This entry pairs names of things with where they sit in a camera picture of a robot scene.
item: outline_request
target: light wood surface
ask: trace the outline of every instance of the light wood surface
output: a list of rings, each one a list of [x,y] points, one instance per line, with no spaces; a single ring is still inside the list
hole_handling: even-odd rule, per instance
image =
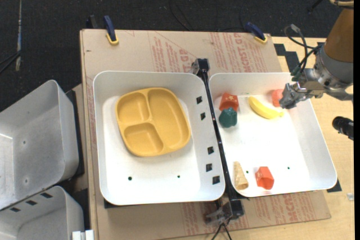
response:
[[[285,37],[273,37],[274,43],[285,45],[287,51],[295,51],[298,53],[299,60],[302,59],[304,48],[293,43]],[[317,42],[324,42],[325,39],[307,38],[308,45],[316,46]],[[282,71],[288,71],[286,60],[284,57],[278,57]],[[307,62],[307,67],[312,67],[314,57]],[[83,66],[83,78],[86,75]],[[324,191],[328,207],[330,209],[331,218],[327,220],[311,221],[306,223],[286,224],[266,228],[245,229],[231,231],[233,240],[251,240],[251,239],[355,239],[354,228],[354,201],[348,198],[348,193],[354,194],[354,142],[347,136],[338,134],[332,127],[332,120],[337,116],[347,117],[353,120],[353,105],[350,101],[339,101],[328,95],[324,95],[320,99],[312,99],[312,104],[316,112],[318,122],[322,129],[324,138],[328,145],[332,160],[334,162],[342,191],[328,193]],[[87,99],[84,98],[84,106],[87,106]],[[85,134],[90,138],[90,123],[87,112],[85,112]],[[91,147],[87,147],[87,163],[92,163]],[[89,165],[89,182],[93,182],[93,167]],[[90,201],[90,220],[91,227],[95,231],[98,229],[95,189],[93,185],[89,185],[89,201]],[[175,240],[210,240],[213,234],[199,235],[193,237],[173,238]],[[228,239],[226,233],[220,233],[218,240]]]

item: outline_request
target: black floor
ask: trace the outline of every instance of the black floor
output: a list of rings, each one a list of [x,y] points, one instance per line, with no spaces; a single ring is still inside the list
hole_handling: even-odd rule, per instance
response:
[[[21,65],[0,73],[0,111],[49,79],[65,91],[81,82],[79,31],[89,15],[109,15],[116,29],[243,31],[251,21],[284,36],[289,24],[305,37],[327,37],[340,9],[323,0],[21,0]],[[20,0],[0,0],[0,61],[16,52]]]

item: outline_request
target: yellow divided plate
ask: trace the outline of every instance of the yellow divided plate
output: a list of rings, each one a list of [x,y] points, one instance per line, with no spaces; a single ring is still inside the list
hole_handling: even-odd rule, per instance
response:
[[[123,141],[137,156],[176,151],[190,140],[190,126],[179,99],[165,88],[127,93],[115,105]]]

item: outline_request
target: plastic container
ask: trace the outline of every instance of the plastic container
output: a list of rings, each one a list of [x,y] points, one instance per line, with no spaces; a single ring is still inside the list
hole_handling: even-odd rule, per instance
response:
[[[160,87],[178,98],[191,137],[181,149],[154,157],[129,152],[116,119],[118,99]],[[104,71],[93,82],[103,197],[114,205],[212,201],[225,189],[221,158],[202,80],[190,73]]]
[[[72,177],[74,108],[50,80],[0,113],[0,210]]]
[[[219,125],[219,131],[233,186],[236,161],[249,182],[247,188],[237,190],[245,197],[315,191],[336,184],[335,167],[309,99],[282,110],[283,116],[275,119],[265,119],[249,106],[248,98],[254,96],[281,110],[273,106],[271,93],[286,83],[291,83],[290,73],[224,73],[209,80],[217,120],[223,93],[238,98],[237,124],[230,128]],[[274,178],[271,189],[257,185],[255,173],[262,166],[267,166]]]
[[[1,240],[70,240],[84,231],[80,205],[59,186],[0,211]]]
[[[191,132],[176,95],[164,88],[127,93],[115,105],[123,141],[137,156],[158,156],[183,148]]]

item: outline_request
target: orange toy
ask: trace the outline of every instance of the orange toy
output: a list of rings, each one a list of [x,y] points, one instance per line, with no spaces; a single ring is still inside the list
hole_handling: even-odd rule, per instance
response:
[[[274,177],[267,166],[262,166],[255,173],[258,186],[270,190],[274,185]]]
[[[219,109],[223,111],[224,109],[229,109],[230,107],[237,111],[237,108],[239,107],[239,101],[237,100],[236,95],[231,95],[225,92],[221,98]]]
[[[272,103],[275,107],[280,107],[279,100],[282,98],[283,89],[276,89],[271,93]]]

